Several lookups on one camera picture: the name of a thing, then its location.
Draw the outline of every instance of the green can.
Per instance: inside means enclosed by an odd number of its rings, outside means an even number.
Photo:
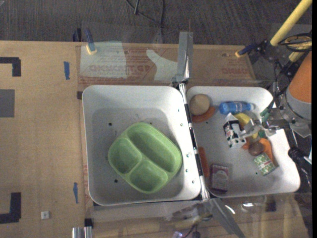
[[[263,176],[271,173],[276,168],[266,153],[261,153],[258,155],[256,158],[254,158],[254,162],[257,164]]]

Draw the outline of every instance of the orange carrot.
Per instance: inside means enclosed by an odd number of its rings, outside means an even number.
[[[206,178],[210,176],[209,165],[207,161],[207,156],[205,149],[203,147],[198,147],[199,157],[202,162],[203,173]]]
[[[268,157],[271,159],[271,161],[274,163],[273,153],[272,153],[272,146],[268,139],[262,137],[259,140],[259,143],[261,143],[264,147],[263,151],[268,155]]]
[[[251,140],[250,138],[246,138],[246,143],[242,146],[243,149],[248,150],[250,148]]]
[[[216,108],[211,106],[211,107],[209,107],[209,109],[207,110],[206,113],[204,113],[200,116],[193,116],[192,120],[193,120],[193,122],[196,122],[196,123],[206,121],[214,115],[215,111],[216,111]]]

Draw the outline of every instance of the blue marker tape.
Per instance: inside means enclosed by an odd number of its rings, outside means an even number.
[[[66,80],[69,80],[70,70],[69,70],[69,62],[64,62],[64,72],[65,72],[65,78]]]
[[[78,202],[78,184],[74,182],[73,192],[75,195],[76,204],[79,204]]]

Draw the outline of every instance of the yellow pole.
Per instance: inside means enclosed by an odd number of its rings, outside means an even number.
[[[297,21],[303,16],[306,10],[312,5],[313,0],[301,0],[291,15],[287,18],[281,28],[273,36],[270,43],[272,46],[277,46],[284,36],[293,28]]]

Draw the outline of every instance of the green divided tray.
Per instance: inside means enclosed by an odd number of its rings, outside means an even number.
[[[182,166],[179,148],[144,122],[133,124],[113,142],[108,160],[132,187],[146,194],[161,190]]]

